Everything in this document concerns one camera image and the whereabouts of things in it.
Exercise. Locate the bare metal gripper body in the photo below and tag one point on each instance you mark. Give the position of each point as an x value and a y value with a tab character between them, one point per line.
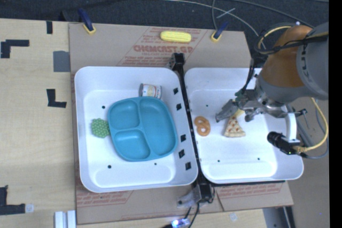
260	104

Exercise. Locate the yellow corn cob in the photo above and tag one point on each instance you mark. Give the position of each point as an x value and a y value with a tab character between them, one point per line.
175	36

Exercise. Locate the orange pretzel biscuit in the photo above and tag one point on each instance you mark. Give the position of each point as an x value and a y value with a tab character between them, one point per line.
202	126

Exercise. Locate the pale yellow toy food piece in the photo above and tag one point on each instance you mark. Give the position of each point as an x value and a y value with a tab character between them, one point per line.
240	113

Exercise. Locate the blue divided plate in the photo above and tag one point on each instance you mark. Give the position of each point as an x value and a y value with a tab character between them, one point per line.
141	128

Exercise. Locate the pizza slice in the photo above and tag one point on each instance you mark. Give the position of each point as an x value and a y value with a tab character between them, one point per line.
233	128

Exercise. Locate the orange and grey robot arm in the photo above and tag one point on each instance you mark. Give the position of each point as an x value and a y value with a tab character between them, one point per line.
296	61

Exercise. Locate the brown cardboard board red print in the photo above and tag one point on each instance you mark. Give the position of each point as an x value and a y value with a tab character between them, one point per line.
128	42

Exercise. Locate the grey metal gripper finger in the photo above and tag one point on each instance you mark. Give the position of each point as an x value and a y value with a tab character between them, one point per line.
226	111
250	114

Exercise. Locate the white plastic tray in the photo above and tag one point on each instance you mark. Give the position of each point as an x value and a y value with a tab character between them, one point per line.
240	163
107	173

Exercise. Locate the black cylinder on white bracket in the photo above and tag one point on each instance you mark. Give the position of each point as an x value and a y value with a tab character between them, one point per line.
284	138

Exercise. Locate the small white can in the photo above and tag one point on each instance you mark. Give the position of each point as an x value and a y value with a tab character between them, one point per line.
151	90

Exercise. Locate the green grapes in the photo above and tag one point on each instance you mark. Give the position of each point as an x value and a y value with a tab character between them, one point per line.
99	128

